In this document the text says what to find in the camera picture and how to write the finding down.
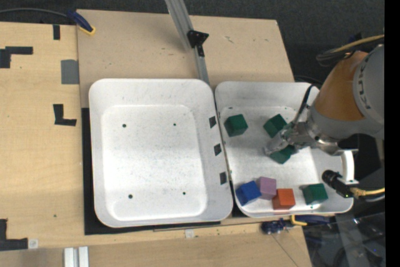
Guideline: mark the purple cube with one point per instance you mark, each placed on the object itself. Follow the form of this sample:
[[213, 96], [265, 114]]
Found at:
[[267, 187]]

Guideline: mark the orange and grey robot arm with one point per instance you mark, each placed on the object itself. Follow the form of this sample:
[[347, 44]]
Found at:
[[340, 93]]

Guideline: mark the orange cube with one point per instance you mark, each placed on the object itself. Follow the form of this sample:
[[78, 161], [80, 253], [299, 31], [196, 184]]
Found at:
[[283, 199]]

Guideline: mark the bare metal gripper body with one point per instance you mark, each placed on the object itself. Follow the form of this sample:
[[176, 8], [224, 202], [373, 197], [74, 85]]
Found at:
[[301, 134]]

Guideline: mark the green cube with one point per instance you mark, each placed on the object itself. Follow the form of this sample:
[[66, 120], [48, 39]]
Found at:
[[282, 157], [315, 194], [274, 125], [236, 125]]

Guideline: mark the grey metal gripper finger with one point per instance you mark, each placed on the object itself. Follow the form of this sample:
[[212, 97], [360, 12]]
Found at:
[[275, 146]]

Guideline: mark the white plastic tray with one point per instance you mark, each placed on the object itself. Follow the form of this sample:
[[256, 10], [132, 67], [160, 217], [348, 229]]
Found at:
[[153, 162], [250, 159]]

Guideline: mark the black cylinder on white bracket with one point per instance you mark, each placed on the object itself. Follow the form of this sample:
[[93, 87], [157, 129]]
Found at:
[[336, 180]]

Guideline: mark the blue cube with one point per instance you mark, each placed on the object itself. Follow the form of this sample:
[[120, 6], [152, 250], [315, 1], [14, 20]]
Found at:
[[248, 193]]

